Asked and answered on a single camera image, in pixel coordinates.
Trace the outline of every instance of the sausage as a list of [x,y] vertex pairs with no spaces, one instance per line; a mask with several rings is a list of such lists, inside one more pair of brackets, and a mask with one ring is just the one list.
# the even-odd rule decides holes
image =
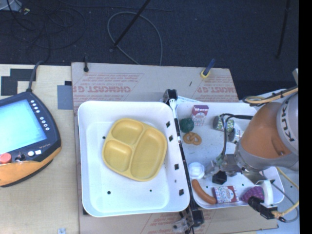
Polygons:
[[205,191],[201,188],[197,179],[192,180],[192,187],[193,187],[194,191],[197,193],[197,195],[202,200],[204,200],[205,202],[212,204],[212,205],[216,204],[216,199],[214,197],[210,196],[209,194],[205,193]]

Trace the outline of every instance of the white tray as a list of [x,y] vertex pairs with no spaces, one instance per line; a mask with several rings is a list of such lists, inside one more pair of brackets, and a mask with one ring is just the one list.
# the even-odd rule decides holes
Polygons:
[[[124,117],[152,125],[168,140],[164,163],[157,176],[150,181],[135,181],[115,173],[102,159],[103,137],[116,120]],[[167,104],[87,101],[78,109],[78,126],[82,203],[88,214],[104,217],[179,212],[188,207],[188,184],[173,112]]]
[[[185,159],[187,164],[189,165],[192,162],[199,162],[204,166],[208,165],[212,160],[221,153],[224,144],[224,132],[213,129],[213,120],[215,116],[219,116],[220,114],[234,114],[234,115],[250,115],[253,116],[256,113],[256,109],[254,107],[249,106],[246,103],[223,103],[223,102],[183,102],[180,103],[177,107],[177,117],[179,120],[183,118],[190,117],[191,111],[194,105],[208,105],[209,110],[207,116],[205,118],[205,122],[203,126],[195,126],[192,132],[199,134],[202,138],[202,143],[198,146],[192,144],[183,143],[183,151],[185,154]],[[237,119],[233,118],[234,127],[240,130],[245,130],[249,120],[245,119]],[[235,151],[235,144],[231,142],[227,142],[226,144],[226,154],[233,154]],[[282,182],[280,180],[279,174],[275,167],[271,167],[264,171],[265,176],[268,179],[275,179],[275,185],[277,185],[280,189],[284,190]],[[231,186],[234,185],[236,187],[238,196],[242,196],[249,188],[253,187],[254,184],[247,179],[242,174],[237,174],[233,177],[227,176],[227,181],[223,185],[219,185],[212,182],[212,176],[206,179],[199,179],[199,184],[202,189],[209,195],[213,195],[212,187],[218,186]],[[196,192],[193,191],[194,200],[196,203],[204,209],[214,209],[214,208],[225,208],[225,207],[233,207],[233,206],[242,206],[247,205],[247,203],[243,201],[233,202],[233,203],[217,203],[215,205],[211,205],[204,200],[202,200]],[[279,203],[283,200],[284,195],[273,187],[273,200],[274,203]]]

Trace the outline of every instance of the control button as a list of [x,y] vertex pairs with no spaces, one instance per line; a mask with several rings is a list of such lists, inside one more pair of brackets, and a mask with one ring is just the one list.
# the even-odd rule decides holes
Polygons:
[[12,156],[9,153],[0,155],[0,164],[9,164],[12,162]]
[[27,153],[27,155],[30,156],[30,157],[32,157],[32,156],[35,155],[35,152],[34,152],[34,151],[29,151],[29,152]]

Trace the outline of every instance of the small product box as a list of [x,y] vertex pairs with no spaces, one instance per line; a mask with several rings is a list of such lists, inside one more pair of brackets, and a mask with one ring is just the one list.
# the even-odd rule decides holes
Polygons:
[[230,203],[239,201],[235,186],[219,186],[212,188],[217,203]]
[[205,122],[209,107],[207,105],[194,105],[191,113],[191,118],[194,126],[202,126]]

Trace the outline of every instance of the cardboard sheet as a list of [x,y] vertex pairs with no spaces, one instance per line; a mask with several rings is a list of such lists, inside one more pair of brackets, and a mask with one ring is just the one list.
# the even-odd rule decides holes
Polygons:
[[[164,67],[127,64],[72,63],[73,103],[79,198],[80,233],[173,234],[179,213],[137,214],[96,218],[84,213],[81,200],[81,169],[78,136],[78,107],[88,100],[160,101],[167,89],[179,96],[202,102],[238,102],[229,69],[211,69],[206,78],[204,68]],[[224,234],[277,228],[276,220],[266,220],[249,206],[203,210],[205,222],[196,234]]]

